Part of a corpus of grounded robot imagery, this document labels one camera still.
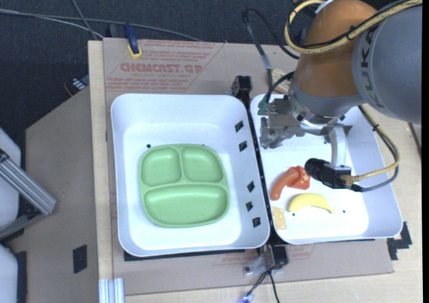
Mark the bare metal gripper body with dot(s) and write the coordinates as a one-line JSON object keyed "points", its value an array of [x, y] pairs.
{"points": [[285, 117]]}

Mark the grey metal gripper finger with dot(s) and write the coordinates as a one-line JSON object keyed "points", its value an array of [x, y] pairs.
{"points": [[264, 134], [280, 140]]}

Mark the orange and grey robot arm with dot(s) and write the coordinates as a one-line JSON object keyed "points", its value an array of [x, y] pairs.
{"points": [[385, 60]]}

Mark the red pizza slice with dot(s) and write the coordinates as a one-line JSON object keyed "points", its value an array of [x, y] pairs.
{"points": [[300, 179]]}

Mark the orange sausage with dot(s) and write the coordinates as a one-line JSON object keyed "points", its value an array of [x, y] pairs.
{"points": [[279, 186]]}

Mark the thin black and white rod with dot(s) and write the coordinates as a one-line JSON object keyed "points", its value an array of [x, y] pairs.
{"points": [[264, 187]]}

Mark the yellow banana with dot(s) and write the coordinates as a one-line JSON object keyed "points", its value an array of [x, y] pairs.
{"points": [[308, 201]]}

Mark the tan biscuit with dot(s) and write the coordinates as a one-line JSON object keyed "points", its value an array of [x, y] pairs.
{"points": [[279, 218]]}

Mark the white plastic tray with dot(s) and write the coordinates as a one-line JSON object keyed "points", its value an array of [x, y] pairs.
{"points": [[368, 201], [187, 110]]}

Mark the green divided plate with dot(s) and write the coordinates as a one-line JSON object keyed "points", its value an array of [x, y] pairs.
{"points": [[184, 194]]}

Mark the brown cardboard board red print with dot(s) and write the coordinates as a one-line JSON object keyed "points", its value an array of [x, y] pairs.
{"points": [[187, 63]]}

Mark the black cylinder on white bracket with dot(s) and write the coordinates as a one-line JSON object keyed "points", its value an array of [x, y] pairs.
{"points": [[328, 171]]}

